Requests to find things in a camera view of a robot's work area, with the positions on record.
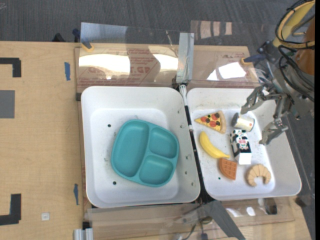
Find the pizza slice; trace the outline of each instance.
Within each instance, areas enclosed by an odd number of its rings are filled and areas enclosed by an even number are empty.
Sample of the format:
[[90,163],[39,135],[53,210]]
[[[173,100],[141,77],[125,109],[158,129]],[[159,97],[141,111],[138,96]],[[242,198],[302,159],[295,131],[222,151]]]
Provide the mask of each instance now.
[[195,120],[197,123],[207,126],[221,134],[226,133],[227,124],[224,113],[219,110],[215,113],[206,114]]

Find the black corner bracket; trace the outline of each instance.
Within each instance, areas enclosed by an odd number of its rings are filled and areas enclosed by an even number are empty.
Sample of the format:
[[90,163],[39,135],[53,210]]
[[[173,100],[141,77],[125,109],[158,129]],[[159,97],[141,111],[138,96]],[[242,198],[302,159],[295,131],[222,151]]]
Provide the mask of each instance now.
[[0,215],[0,226],[18,224],[21,220],[21,194],[11,194],[10,213]]
[[0,64],[12,64],[12,77],[21,77],[21,60],[19,58],[1,58]]

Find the banana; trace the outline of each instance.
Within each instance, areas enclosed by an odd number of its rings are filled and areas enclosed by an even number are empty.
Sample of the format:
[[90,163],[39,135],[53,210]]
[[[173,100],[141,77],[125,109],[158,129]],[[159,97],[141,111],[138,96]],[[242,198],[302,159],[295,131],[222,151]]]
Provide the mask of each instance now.
[[204,131],[200,133],[199,140],[204,151],[207,152],[211,157],[216,159],[230,158],[230,155],[223,153],[221,150],[211,144],[208,135]]

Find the brown waffle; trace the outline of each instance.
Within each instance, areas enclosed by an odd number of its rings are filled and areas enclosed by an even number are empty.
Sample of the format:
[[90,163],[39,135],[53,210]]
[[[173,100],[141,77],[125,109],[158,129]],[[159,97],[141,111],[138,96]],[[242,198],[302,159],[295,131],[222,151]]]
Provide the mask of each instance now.
[[235,180],[237,175],[237,162],[220,158],[219,159],[219,168],[224,176],[230,180]]

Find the wooden surface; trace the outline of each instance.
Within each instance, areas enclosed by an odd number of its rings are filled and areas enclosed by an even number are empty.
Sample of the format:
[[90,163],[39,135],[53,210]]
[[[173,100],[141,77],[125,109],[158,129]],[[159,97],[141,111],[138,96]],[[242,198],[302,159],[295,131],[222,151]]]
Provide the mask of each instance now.
[[[0,57],[20,58],[22,64],[21,78],[12,77],[11,65],[0,64],[0,90],[15,90],[14,119],[0,119],[0,215],[9,214],[11,194],[21,194],[21,220],[0,225],[0,239],[72,239],[73,230],[82,227],[77,47],[77,43],[0,41]],[[70,80],[65,62],[70,64]],[[293,197],[288,200],[291,213],[282,222],[249,225],[254,218],[237,219],[246,239],[310,239],[301,208]],[[50,219],[42,221],[41,214],[47,212]],[[209,239],[227,239],[212,224],[205,229]],[[189,239],[198,239],[199,233],[197,227]],[[172,236],[144,239],[171,240]]]

